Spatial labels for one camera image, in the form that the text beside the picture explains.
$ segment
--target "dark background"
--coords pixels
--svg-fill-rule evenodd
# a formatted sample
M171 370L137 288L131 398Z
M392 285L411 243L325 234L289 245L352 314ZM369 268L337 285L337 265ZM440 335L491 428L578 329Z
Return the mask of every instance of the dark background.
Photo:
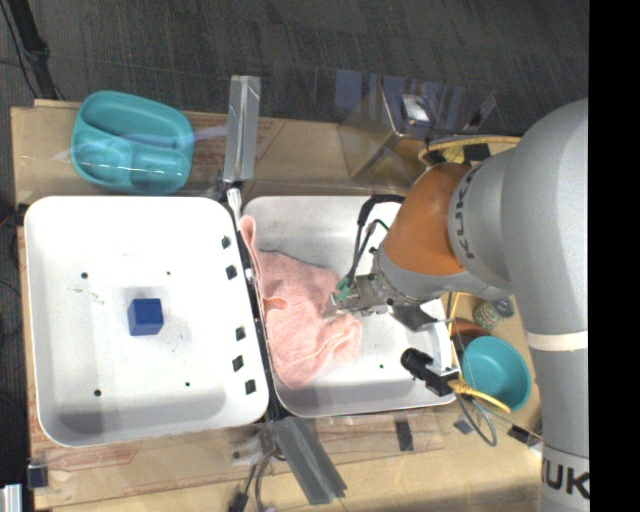
M32 0L31 6L55 84L70 101L113 89L226 113L231 75L253 74L263 80L261 115L336 120L326 108L335 91L320 101L313 80L335 76L337 68L493 92L498 110L488 127L522 133L588 96L585 0ZM29 70L27 76L35 88ZM0 18L1 204L14 203L9 109L33 99ZM0 228L0 486L23 479L26 466L13 234L9 224Z

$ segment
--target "blue cube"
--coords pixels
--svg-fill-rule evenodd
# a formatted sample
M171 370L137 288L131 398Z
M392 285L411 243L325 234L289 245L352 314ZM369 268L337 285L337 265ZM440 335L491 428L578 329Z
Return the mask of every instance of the blue cube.
M158 334L164 325L160 299L133 299L127 315L131 336Z

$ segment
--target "pink towel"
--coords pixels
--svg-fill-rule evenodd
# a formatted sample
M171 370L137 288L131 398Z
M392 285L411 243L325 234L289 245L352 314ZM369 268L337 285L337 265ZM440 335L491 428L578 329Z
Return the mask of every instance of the pink towel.
M240 231L253 260L271 361L280 381L297 389L331 360L353 360L360 350L360 322L350 314L331 321L322 316L338 275L256 249L256 223L248 215L240 219Z

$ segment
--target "teal divided plate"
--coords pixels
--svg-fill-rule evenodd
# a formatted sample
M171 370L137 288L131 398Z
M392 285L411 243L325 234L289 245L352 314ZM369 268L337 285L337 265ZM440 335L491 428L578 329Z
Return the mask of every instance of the teal divided plate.
M531 374L520 353L495 336L473 340L462 356L462 375L471 387L497 398L512 411L531 393Z
M167 195L186 183L193 144L193 128L182 112L140 96L98 91L78 110L71 161L94 185Z

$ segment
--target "white band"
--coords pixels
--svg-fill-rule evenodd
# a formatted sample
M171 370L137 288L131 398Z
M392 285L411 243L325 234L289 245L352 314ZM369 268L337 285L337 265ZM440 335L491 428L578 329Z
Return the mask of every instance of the white band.
M547 352L565 352L589 348L589 331L573 332L571 334L533 334L525 333L527 343L536 350Z

